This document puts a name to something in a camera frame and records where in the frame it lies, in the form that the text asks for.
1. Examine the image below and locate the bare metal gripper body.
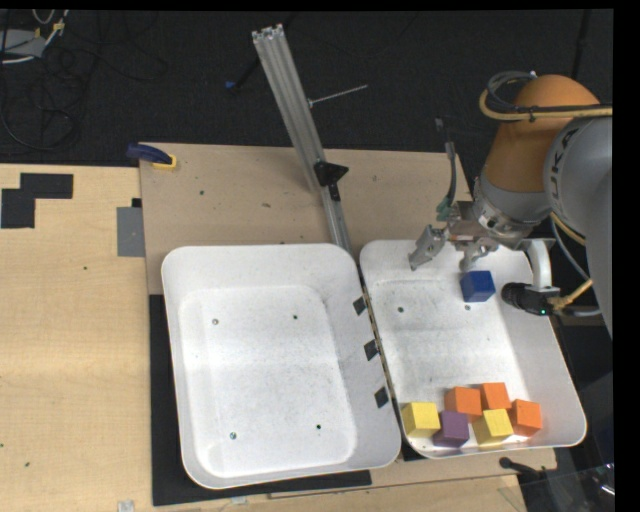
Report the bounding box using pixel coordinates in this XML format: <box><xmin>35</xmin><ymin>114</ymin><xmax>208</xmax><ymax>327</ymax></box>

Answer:
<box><xmin>447</xmin><ymin>200</ymin><xmax>534</xmax><ymax>249</ymax></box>

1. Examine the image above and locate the blue cube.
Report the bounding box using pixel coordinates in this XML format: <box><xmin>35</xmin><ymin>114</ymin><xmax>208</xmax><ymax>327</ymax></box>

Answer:
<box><xmin>459</xmin><ymin>270</ymin><xmax>497</xmax><ymax>304</ymax></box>

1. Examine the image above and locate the white plastic tray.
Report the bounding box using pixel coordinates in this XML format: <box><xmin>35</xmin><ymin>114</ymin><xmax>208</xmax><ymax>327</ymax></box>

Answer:
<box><xmin>358</xmin><ymin>238</ymin><xmax>588</xmax><ymax>460</ymax></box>
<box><xmin>160</xmin><ymin>242</ymin><xmax>403</xmax><ymax>490</ymax></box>

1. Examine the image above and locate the orange cube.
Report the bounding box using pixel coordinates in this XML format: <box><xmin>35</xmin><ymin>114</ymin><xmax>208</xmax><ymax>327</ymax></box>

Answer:
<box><xmin>507</xmin><ymin>398</ymin><xmax>544</xmax><ymax>438</ymax></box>
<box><xmin>443</xmin><ymin>386</ymin><xmax>484</xmax><ymax>424</ymax></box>
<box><xmin>479</xmin><ymin>381</ymin><xmax>513</xmax><ymax>412</ymax></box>

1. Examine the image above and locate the yellow cube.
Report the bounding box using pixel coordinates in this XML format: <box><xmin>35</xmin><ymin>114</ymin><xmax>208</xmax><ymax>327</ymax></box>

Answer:
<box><xmin>400</xmin><ymin>401</ymin><xmax>442</xmax><ymax>439</ymax></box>
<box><xmin>471</xmin><ymin>408</ymin><xmax>516</xmax><ymax>447</ymax></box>

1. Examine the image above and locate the purple cube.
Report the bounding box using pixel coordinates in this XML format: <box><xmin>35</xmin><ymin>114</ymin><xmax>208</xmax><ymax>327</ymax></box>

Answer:
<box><xmin>431</xmin><ymin>409</ymin><xmax>471</xmax><ymax>449</ymax></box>

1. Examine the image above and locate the pale wood board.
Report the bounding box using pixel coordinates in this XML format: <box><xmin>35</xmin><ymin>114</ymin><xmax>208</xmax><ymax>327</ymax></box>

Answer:
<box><xmin>137</xmin><ymin>142</ymin><xmax>559</xmax><ymax>501</ymax></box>

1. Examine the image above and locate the black cylinder on white bracket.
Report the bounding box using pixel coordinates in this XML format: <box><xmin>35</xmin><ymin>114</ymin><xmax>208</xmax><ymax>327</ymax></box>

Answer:
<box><xmin>500</xmin><ymin>238</ymin><xmax>561</xmax><ymax>317</ymax></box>

